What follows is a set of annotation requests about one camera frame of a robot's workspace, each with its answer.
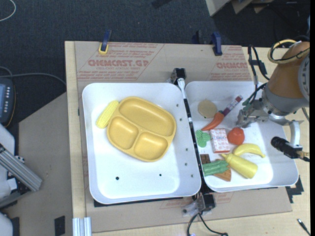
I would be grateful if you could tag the brown cardboard board red print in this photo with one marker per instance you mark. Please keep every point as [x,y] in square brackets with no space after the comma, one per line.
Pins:
[147,58]

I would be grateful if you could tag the white plastic tray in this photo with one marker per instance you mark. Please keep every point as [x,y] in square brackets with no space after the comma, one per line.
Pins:
[275,163]
[137,181]

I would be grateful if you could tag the black cylinder on white bracket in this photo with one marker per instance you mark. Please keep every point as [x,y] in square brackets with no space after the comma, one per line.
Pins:
[286,146]

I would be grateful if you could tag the green broccoli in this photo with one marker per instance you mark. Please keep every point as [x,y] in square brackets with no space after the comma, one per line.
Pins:
[203,139]

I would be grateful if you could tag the green asparagus bunch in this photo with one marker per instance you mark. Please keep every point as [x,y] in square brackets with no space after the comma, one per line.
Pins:
[215,168]

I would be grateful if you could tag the orange and white carton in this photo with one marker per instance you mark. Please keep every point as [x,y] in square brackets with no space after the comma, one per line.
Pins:
[219,140]

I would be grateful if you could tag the orange carrot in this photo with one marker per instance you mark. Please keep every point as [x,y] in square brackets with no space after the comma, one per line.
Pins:
[215,120]

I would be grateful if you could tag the orange pizza slice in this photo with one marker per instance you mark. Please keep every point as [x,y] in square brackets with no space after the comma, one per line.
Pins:
[225,176]

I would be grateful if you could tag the black pen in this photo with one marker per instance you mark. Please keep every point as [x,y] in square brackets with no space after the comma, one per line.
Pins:
[303,226]

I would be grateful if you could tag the yellow divided plate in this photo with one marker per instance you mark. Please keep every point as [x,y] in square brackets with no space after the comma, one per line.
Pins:
[142,117]

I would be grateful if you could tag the yellow squeeze bottle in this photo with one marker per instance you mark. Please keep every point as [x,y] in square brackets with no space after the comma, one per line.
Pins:
[242,166]

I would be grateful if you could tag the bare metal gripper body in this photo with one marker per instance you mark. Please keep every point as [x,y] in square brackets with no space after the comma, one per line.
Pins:
[257,112]

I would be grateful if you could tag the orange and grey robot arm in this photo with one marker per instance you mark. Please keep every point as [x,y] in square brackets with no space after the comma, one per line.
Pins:
[285,80]

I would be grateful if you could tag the thin black and white rod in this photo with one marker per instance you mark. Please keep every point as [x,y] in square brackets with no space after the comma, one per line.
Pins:
[187,104]

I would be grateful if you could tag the purple and white tube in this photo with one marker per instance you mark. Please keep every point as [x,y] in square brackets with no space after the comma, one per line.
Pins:
[232,106]

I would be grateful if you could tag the yellow corn cob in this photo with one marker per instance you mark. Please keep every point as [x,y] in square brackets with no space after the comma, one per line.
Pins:
[107,114]

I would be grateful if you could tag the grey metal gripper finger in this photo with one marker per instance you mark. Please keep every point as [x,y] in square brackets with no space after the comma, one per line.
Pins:
[240,118]
[247,124]

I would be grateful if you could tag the red tomato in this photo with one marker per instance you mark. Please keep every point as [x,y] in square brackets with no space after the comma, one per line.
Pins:
[236,136]

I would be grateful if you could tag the yellow banana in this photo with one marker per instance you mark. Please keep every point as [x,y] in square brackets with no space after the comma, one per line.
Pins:
[248,148]

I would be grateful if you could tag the tan round biscuit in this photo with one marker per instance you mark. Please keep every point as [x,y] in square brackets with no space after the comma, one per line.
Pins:
[207,108]

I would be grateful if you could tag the brown chocolate bar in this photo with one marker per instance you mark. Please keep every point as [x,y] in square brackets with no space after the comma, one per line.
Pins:
[204,158]

